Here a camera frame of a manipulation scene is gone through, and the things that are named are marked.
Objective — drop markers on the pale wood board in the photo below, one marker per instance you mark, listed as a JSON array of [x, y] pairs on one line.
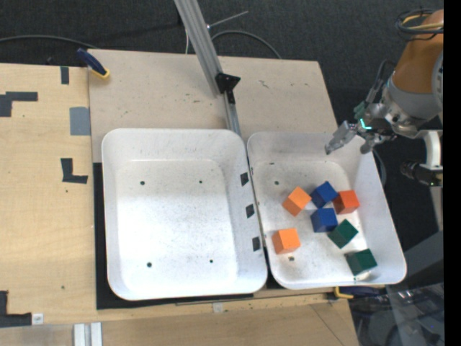
[[162, 92]]

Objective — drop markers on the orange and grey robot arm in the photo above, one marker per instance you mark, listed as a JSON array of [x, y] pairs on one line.
[[417, 67]]

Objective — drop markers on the red cube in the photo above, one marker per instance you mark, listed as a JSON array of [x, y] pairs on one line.
[[346, 202]]

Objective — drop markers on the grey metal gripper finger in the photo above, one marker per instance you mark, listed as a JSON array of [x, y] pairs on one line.
[[367, 145], [340, 138]]

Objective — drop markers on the black cylinder on white bracket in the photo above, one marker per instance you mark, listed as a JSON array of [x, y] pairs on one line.
[[419, 173]]

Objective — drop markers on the green cube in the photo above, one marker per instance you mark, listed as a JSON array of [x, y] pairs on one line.
[[361, 261], [343, 233]]

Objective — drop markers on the orange cube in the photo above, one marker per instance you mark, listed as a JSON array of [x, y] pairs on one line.
[[286, 240], [296, 201]]

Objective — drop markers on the blue cube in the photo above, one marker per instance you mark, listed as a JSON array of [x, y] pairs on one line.
[[324, 220], [324, 193]]

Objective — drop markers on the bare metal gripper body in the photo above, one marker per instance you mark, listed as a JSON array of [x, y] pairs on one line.
[[378, 121]]

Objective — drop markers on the white plastic tray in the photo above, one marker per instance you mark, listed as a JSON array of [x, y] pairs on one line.
[[317, 265], [180, 215]]

